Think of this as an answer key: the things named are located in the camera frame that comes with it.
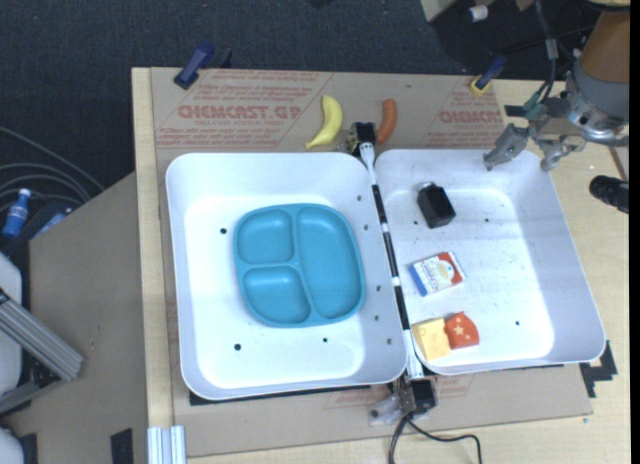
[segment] dark floor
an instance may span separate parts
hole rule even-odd
[[[314,2],[2,0],[0,128],[47,146],[108,187],[133,171],[131,68],[183,66],[201,41],[229,46],[232,66],[242,69],[478,74],[495,54],[542,36],[534,10],[520,12],[514,0],[498,0],[475,24],[462,17],[471,0],[432,24],[419,0]],[[544,3],[565,46],[580,46],[596,13],[582,0]],[[542,45],[508,59],[503,78],[546,78]],[[0,157],[0,209],[28,186],[16,181],[24,169],[4,165],[60,166],[2,132]]]

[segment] water bottle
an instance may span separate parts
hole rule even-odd
[[[18,192],[18,200],[9,208],[7,221],[2,228],[2,236],[11,239],[20,234],[29,216],[29,198],[31,191],[28,188],[21,188]]]

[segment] toy banana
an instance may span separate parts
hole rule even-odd
[[[305,143],[304,147],[307,150],[314,146],[331,144],[342,127],[342,107],[338,100],[325,94],[322,96],[322,110],[324,112],[324,123],[316,136]]]

